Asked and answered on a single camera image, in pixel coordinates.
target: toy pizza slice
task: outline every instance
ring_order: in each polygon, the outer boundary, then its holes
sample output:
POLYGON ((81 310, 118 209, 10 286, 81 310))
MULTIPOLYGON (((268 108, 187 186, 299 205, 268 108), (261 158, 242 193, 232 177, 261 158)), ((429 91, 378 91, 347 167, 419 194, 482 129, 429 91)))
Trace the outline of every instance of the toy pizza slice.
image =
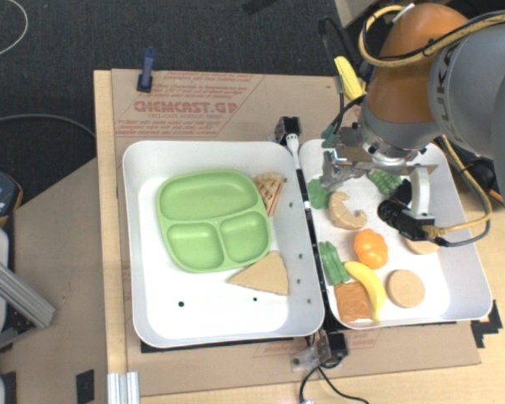
POLYGON ((232 275, 228 283, 277 295, 288 294, 286 267, 278 252, 269 252, 265 258, 232 275))
POLYGON ((268 215, 272 215, 284 184, 284 175, 280 173, 261 173, 254 179, 254 183, 262 195, 263 204, 268 215))

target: black floor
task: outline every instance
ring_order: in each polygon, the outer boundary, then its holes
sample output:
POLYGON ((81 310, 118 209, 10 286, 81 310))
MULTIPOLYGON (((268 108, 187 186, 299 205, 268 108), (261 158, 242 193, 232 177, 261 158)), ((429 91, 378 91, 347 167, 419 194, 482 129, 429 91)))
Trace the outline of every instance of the black floor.
MULTIPOLYGON (((0 117, 56 114, 94 129, 93 71, 140 68, 331 75, 316 25, 338 19, 333 0, 16 0, 29 16, 24 39, 0 56, 0 117)), ((468 17, 505 0, 454 0, 468 17)), ((0 1, 0 49, 23 30, 0 1)), ((360 22, 348 31, 354 37, 360 22)), ((55 120, 0 124, 0 166, 35 197, 95 157, 94 139, 55 120)))

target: white cable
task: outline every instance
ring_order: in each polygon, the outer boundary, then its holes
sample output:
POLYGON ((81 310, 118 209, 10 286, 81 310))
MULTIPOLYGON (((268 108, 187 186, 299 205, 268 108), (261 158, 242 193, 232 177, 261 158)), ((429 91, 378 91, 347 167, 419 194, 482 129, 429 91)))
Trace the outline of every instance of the white cable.
POLYGON ((10 2, 10 3, 14 4, 23 13, 23 16, 24 16, 24 30, 21 33, 21 35, 17 38, 17 40, 15 40, 10 46, 8 46, 8 47, 6 47, 6 48, 4 48, 3 50, 0 51, 0 56, 2 54, 6 53, 6 52, 8 52, 10 50, 12 50, 26 36, 26 32, 28 31, 28 14, 24 10, 24 8, 21 6, 21 4, 18 3, 18 2, 16 2, 15 0, 4 0, 4 1, 10 2))

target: green plate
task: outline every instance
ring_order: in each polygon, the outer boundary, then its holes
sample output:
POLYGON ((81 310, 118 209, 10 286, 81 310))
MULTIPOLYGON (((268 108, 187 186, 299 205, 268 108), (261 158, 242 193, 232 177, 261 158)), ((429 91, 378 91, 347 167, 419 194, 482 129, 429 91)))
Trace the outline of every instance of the green plate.
POLYGON ((271 246, 262 197, 238 171, 166 180, 157 191, 157 215, 170 256, 190 272, 239 268, 263 258, 271 246))

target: wooden table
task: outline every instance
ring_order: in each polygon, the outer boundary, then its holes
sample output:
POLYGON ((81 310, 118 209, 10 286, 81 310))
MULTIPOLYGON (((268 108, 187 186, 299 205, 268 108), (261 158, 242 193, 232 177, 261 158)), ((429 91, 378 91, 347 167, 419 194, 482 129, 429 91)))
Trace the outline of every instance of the wooden table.
MULTIPOLYGON (((94 73, 96 126, 98 135, 98 177, 102 250, 107 363, 109 373, 128 371, 125 342, 124 302, 121 276, 119 206, 116 196, 116 157, 111 72, 94 73)), ((481 207, 463 184, 460 198, 466 217, 481 214, 481 207)), ((493 299, 497 302, 502 329, 485 337, 481 364, 449 369, 428 369, 384 375, 335 379, 334 385, 370 403, 505 403, 505 210, 495 204, 490 234, 476 246, 493 299)), ((143 397, 142 403, 297 403, 299 383, 231 388, 219 391, 143 397)), ((323 380, 310 381, 306 396, 316 403, 338 403, 337 396, 323 380)))

